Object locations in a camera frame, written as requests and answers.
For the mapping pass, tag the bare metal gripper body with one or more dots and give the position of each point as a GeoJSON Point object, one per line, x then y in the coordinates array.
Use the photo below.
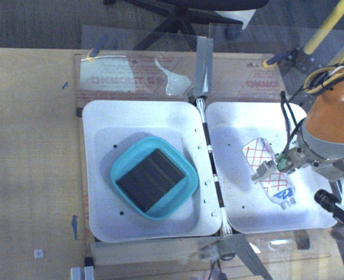
{"type": "Point", "coordinates": [330, 169]}

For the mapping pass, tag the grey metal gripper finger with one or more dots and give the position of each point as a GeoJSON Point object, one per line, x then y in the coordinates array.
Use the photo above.
{"type": "Point", "coordinates": [264, 169]}

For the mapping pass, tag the clear plastic bottle red print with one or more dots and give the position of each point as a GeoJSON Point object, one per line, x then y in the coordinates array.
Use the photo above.
{"type": "Point", "coordinates": [261, 153]}

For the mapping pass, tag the white plastic tray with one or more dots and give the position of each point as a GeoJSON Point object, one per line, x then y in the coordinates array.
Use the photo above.
{"type": "Point", "coordinates": [108, 214]}
{"type": "Point", "coordinates": [242, 217]}

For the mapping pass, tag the thin black and white rod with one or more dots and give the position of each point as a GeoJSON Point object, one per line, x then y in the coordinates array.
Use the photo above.
{"type": "Point", "coordinates": [212, 159]}

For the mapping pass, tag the brown cardboard board red print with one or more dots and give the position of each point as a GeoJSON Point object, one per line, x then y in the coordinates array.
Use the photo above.
{"type": "Point", "coordinates": [233, 77]}

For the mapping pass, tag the black square ribbed pad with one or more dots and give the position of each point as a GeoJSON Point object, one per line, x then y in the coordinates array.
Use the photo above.
{"type": "Point", "coordinates": [150, 179]}

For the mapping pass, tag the turquoise square bowl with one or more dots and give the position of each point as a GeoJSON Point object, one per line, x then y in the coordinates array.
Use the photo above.
{"type": "Point", "coordinates": [125, 162]}

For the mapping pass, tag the black cylinder on white bracket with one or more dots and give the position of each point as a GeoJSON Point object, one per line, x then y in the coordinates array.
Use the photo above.
{"type": "Point", "coordinates": [330, 201]}

